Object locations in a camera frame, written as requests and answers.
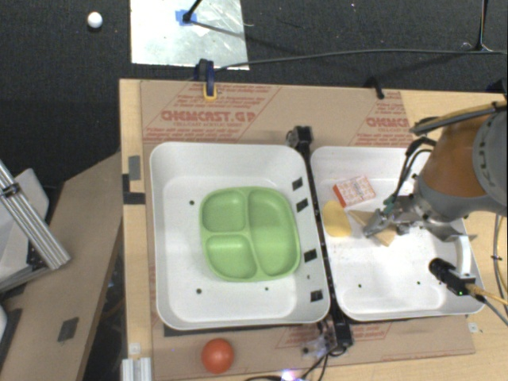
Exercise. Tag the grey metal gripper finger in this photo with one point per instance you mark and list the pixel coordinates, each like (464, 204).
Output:
(401, 228)
(373, 224)

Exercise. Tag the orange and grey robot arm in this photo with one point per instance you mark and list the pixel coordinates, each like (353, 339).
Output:
(456, 165)

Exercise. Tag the orange ball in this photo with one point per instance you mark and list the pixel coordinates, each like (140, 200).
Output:
(217, 355)

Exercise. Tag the white ball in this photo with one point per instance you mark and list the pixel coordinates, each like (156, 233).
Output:
(95, 19)

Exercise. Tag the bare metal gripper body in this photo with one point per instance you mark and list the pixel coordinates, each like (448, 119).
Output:
(412, 212)

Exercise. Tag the white plastic tray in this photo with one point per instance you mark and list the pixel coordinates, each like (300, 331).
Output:
(389, 280)
(182, 252)

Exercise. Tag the orange and white carton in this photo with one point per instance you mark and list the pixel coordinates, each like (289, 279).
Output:
(354, 191)

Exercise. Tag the green divided plate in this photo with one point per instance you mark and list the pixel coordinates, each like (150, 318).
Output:
(250, 234)

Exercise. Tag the thin black rod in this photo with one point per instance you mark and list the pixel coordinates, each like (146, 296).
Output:
(319, 228)

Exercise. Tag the brown cardboard board red print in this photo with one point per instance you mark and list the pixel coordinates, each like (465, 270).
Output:
(246, 117)

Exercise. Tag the black cylinder on white bracket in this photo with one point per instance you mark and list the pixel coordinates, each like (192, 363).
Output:
(452, 274)

